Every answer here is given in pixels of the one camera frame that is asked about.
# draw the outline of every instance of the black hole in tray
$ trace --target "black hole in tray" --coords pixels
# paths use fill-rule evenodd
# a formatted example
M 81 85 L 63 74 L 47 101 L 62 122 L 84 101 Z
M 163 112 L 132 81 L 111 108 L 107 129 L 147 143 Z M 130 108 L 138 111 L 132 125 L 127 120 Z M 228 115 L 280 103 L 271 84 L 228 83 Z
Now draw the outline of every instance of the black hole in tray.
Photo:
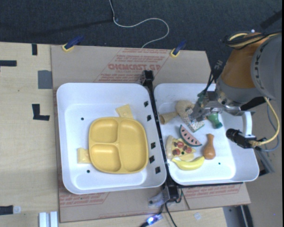
M 150 157 L 150 163 L 153 163 L 155 161 L 155 156 Z
M 158 167 L 156 167 L 156 174 L 159 173 L 159 172 L 161 172 L 161 169 L 160 169 L 160 167 L 158 166 Z

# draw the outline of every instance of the white tray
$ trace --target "white tray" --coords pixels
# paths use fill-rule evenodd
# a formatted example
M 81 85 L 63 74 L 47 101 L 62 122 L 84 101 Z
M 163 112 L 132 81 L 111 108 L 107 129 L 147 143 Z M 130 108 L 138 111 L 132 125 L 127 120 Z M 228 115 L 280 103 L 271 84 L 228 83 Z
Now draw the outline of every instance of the white tray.
M 197 94 L 205 89 L 206 84 L 160 84 L 155 87 L 154 96 L 158 114 L 175 111 L 178 100 L 190 100 L 195 103 Z M 197 170 L 183 171 L 175 163 L 168 160 L 170 176 L 180 185 L 200 185 L 216 183 L 235 183 L 253 181 L 258 177 L 259 168 L 253 149 L 243 149 L 226 138 L 225 133 L 229 128 L 243 129 L 243 119 L 240 116 L 232 116 L 223 112 L 219 115 L 223 127 L 214 129 L 212 123 L 205 120 L 205 126 L 192 133 L 203 146 L 207 142 L 206 134 L 214 135 L 214 147 L 216 157 L 212 160 L 205 160 L 204 164 Z M 179 127 L 185 123 L 179 116 L 170 122 L 160 125 L 163 142 L 165 144 L 169 135 L 180 138 Z M 202 146 L 194 147 L 195 157 L 202 155 Z
M 146 131 L 149 146 L 147 166 L 138 173 L 108 174 L 92 164 L 77 163 L 77 148 L 88 149 L 91 123 L 101 117 L 119 115 L 116 108 L 129 104 L 134 119 Z M 166 169 L 160 148 L 148 91 L 130 83 L 67 83 L 57 90 L 63 183 L 70 192 L 86 194 L 157 187 L 166 180 Z

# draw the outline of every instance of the brown bottle-shaped toy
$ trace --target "brown bottle-shaped toy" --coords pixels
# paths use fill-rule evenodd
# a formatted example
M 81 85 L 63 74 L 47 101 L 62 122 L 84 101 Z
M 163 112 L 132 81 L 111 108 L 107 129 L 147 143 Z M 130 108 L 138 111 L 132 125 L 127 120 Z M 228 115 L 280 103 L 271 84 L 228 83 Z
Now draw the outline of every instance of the brown bottle-shaped toy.
M 213 138 L 214 136 L 212 134 L 207 134 L 208 142 L 205 145 L 204 150 L 203 150 L 203 156 L 207 160 L 214 159 L 216 156 L 216 151 L 213 147 Z

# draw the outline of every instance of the wooden surface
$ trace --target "wooden surface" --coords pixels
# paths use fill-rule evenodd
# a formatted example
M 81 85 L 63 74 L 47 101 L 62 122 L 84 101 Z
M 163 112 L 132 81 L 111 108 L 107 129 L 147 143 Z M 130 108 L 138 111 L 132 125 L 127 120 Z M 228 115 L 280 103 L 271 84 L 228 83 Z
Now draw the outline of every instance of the wooden surface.
M 58 184 L 53 91 L 38 89 L 37 73 L 51 71 L 50 46 L 0 43 L 0 60 L 16 67 L 0 68 L 0 206 L 20 206 L 21 213 L 0 216 L 0 227 L 38 226 L 38 213 L 58 211 Z M 33 120 L 32 104 L 49 121 Z M 222 208 L 172 212 L 178 226 L 226 227 Z M 156 226 L 172 226 L 169 216 Z M 139 226 L 148 216 L 110 218 L 59 224 L 62 227 Z

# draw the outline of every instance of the toy pizza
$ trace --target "toy pizza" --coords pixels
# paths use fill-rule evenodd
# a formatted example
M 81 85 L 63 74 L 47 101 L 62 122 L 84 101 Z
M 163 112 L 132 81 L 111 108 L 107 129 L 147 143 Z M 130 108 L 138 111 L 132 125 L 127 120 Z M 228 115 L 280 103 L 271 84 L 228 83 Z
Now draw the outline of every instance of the toy pizza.
M 188 146 L 182 139 L 176 139 L 171 135 L 168 136 L 165 145 L 167 159 L 178 157 L 183 161 L 191 161 L 194 159 L 195 149 Z

